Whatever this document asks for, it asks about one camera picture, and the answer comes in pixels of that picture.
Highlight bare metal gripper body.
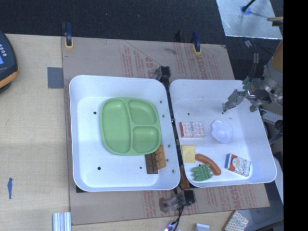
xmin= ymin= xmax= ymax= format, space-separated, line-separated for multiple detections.
xmin=244 ymin=77 xmax=284 ymax=105

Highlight white plastic tray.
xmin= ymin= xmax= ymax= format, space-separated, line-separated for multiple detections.
xmin=169 ymin=79 xmax=278 ymax=189
xmin=69 ymin=75 xmax=181 ymax=193

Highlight orange and white carton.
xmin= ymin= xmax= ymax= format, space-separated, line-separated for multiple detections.
xmin=179 ymin=121 xmax=206 ymax=139

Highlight blue red and white carton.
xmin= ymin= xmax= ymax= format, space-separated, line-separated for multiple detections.
xmin=224 ymin=153 xmax=252 ymax=177

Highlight orange sausage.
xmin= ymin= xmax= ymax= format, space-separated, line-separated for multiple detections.
xmin=194 ymin=153 xmax=222 ymax=176

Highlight yellow cheese slice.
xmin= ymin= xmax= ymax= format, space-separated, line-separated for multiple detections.
xmin=180 ymin=144 xmax=196 ymax=164

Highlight brown chocolate bar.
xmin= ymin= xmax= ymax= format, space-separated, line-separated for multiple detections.
xmin=144 ymin=152 xmax=159 ymax=175

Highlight orange patterned packet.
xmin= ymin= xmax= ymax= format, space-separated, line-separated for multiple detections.
xmin=221 ymin=210 xmax=250 ymax=231

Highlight green divided plate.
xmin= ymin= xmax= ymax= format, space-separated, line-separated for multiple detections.
xmin=99 ymin=97 xmax=162 ymax=156

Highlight small white box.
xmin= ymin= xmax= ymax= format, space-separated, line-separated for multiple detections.
xmin=194 ymin=222 xmax=211 ymax=231

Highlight brown cardboard board red print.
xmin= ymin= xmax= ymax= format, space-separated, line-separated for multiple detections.
xmin=61 ymin=37 xmax=270 ymax=226

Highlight black block with thin wires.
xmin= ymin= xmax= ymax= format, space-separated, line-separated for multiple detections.
xmin=159 ymin=189 xmax=196 ymax=213
xmin=151 ymin=65 xmax=172 ymax=82

